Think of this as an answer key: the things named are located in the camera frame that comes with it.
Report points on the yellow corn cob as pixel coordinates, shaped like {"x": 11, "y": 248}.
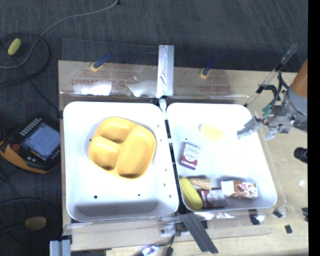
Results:
{"x": 191, "y": 193}

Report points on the yellow round slice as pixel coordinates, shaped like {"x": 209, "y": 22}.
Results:
{"x": 211, "y": 132}

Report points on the red and white can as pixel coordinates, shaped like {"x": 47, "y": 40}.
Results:
{"x": 213, "y": 198}

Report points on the yellow divided plate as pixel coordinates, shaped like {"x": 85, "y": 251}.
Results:
{"x": 130, "y": 150}

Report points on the orange and white carton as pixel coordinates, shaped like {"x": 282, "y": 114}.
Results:
{"x": 240, "y": 189}

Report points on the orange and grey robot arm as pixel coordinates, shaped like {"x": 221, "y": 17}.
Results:
{"x": 299, "y": 82}

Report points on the brown cardboard board red print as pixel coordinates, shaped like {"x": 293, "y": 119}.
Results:
{"x": 112, "y": 75}

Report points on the red and white carton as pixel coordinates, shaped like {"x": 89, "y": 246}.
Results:
{"x": 190, "y": 156}

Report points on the black cylinder on white bracket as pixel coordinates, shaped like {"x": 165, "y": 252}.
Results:
{"x": 301, "y": 154}

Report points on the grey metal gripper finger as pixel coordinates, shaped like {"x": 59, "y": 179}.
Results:
{"x": 271, "y": 132}
{"x": 248, "y": 128}

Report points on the yellow-green oblong toy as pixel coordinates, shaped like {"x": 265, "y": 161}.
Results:
{"x": 14, "y": 46}

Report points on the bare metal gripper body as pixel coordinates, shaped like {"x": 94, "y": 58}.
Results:
{"x": 282, "y": 120}

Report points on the olive potato-shaped toy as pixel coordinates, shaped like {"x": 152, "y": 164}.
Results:
{"x": 35, "y": 223}

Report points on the beige waffle cone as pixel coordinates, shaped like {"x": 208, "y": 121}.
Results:
{"x": 202, "y": 183}

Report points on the white plastic tray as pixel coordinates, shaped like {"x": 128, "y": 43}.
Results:
{"x": 82, "y": 175}
{"x": 237, "y": 160}

